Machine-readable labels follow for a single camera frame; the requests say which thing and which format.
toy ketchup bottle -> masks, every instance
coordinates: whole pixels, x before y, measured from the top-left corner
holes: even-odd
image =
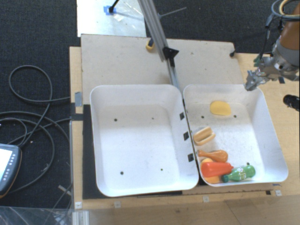
[[[232,169],[230,163],[207,162],[201,166],[202,175],[206,178],[229,174]]]
[[[242,181],[246,178],[252,178],[255,175],[255,168],[252,165],[242,166],[239,168],[234,168],[232,172],[228,175],[223,175],[221,177],[223,182],[232,181]]]

yellow cable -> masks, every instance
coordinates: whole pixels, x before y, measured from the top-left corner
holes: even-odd
[[[299,14],[297,14],[297,15],[290,15],[290,14],[285,14],[285,13],[284,13],[283,7],[284,7],[284,5],[285,5],[288,1],[289,1],[289,0],[283,0],[283,1],[281,2],[281,4],[279,5],[279,13],[280,13],[281,15],[285,15],[285,16],[288,16],[288,17],[299,17]]]

screen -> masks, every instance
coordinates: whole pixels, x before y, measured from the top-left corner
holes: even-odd
[[[5,172],[6,166],[8,165],[12,153],[12,151],[0,148],[0,179]]]

metal pole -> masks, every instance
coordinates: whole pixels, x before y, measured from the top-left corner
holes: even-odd
[[[111,7],[109,7],[108,11],[109,11],[110,13],[113,13],[113,9],[114,9],[114,7],[117,5],[118,2],[119,2],[119,0],[116,0],[116,1],[114,2],[114,4],[113,4]]]

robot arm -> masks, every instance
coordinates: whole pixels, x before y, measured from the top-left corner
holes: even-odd
[[[296,75],[299,71],[299,39],[300,39],[300,3],[297,5],[291,17],[293,21],[286,23],[280,37],[276,41],[271,57],[259,56],[255,60],[255,71],[248,71],[245,88],[248,91],[254,90],[258,85],[269,80],[276,81],[283,78],[291,81],[299,81]]]

